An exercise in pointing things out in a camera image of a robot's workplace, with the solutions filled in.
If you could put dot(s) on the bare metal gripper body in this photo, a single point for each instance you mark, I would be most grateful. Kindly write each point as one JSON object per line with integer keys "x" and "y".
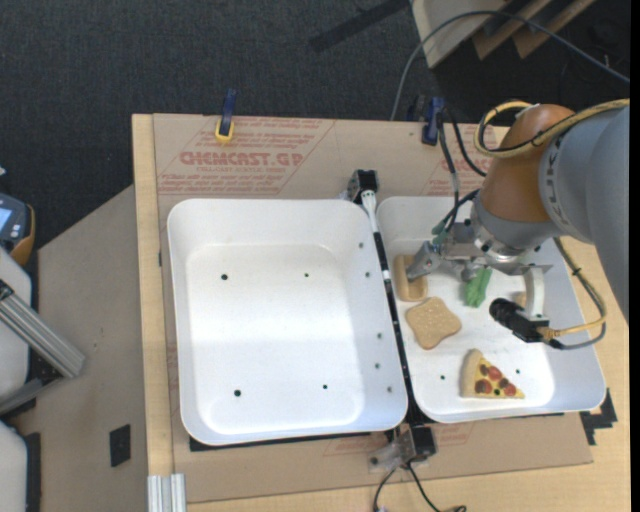
{"x": 467, "y": 246}

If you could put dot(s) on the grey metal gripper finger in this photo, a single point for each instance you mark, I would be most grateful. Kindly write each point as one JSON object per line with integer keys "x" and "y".
{"x": 470, "y": 273}
{"x": 422, "y": 262}

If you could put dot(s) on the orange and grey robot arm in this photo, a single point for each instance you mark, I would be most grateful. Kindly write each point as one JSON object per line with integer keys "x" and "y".
{"x": 575, "y": 175}

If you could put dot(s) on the green toy vegetable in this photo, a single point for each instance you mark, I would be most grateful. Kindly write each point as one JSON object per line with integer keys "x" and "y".
{"x": 477, "y": 290}

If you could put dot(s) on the tan hot dog bun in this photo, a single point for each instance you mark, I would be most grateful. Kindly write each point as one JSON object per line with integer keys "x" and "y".
{"x": 407, "y": 287}

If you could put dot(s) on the thin black and white rod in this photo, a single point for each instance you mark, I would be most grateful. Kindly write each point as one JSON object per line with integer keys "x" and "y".
{"x": 395, "y": 310}

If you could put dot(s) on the small tan biscuit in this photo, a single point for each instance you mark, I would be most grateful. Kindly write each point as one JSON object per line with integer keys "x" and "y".
{"x": 520, "y": 299}

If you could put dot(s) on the tan toast slice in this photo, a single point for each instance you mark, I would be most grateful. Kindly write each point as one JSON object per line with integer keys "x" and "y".
{"x": 432, "y": 322}

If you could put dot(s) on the white plastic tray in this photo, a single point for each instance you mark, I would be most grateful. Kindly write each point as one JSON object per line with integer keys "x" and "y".
{"x": 500, "y": 365}
{"x": 280, "y": 320}

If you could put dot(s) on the pizza slice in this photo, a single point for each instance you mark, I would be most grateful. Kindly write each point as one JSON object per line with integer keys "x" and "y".
{"x": 487, "y": 380}

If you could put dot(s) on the brown cardboard board red print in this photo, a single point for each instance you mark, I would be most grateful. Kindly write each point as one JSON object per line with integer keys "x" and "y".
{"x": 310, "y": 165}

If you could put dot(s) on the black cylinder on white bracket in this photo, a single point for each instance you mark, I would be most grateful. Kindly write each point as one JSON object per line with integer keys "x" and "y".
{"x": 515, "y": 317}

